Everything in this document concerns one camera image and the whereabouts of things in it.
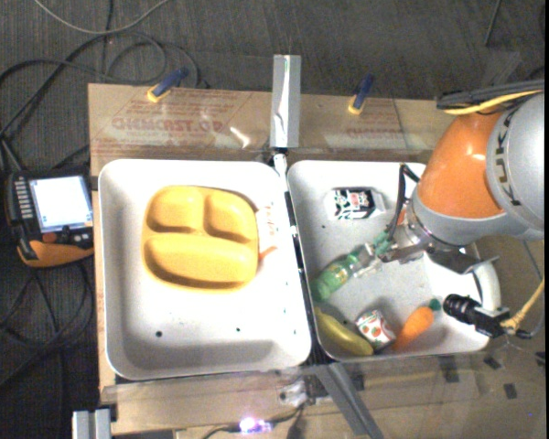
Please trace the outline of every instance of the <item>yellow toy banana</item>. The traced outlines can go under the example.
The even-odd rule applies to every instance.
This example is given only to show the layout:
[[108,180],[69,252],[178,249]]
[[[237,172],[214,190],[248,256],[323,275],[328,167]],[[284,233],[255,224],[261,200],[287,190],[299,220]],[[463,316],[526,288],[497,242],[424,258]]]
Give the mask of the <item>yellow toy banana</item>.
[[334,317],[322,312],[319,307],[315,308],[315,317],[319,330],[339,347],[355,356],[370,356],[374,352],[372,345],[366,339],[348,330]]

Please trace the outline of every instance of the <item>carrot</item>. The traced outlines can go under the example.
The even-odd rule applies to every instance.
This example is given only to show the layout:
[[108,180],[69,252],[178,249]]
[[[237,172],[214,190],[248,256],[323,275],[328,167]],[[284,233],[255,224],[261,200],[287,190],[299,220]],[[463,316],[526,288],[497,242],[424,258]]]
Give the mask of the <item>carrot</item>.
[[441,307],[439,301],[432,299],[429,305],[422,305],[416,308],[404,321],[403,329],[393,343],[393,349],[399,350],[404,348],[422,333],[426,332],[433,324],[435,311],[439,307]]

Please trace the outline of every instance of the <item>plastic bottle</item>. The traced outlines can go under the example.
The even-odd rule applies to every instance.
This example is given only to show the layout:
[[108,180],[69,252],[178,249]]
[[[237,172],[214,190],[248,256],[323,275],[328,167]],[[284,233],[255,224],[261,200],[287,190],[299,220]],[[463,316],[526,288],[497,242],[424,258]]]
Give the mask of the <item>plastic bottle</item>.
[[327,300],[352,275],[369,267],[372,260],[374,260],[374,253],[371,245],[359,245],[345,257],[330,263],[317,278],[309,283],[311,296],[316,302]]

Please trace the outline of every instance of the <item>camera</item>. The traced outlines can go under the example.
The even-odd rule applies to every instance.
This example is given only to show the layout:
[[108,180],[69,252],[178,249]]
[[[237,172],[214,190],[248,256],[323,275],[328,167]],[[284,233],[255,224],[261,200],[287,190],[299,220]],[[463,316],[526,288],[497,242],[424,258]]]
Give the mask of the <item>camera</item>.
[[448,316],[459,322],[473,325],[477,332],[490,338],[503,335],[501,321],[510,318],[508,307],[499,307],[496,310],[484,309],[478,301],[469,296],[450,294],[443,302],[443,310]]

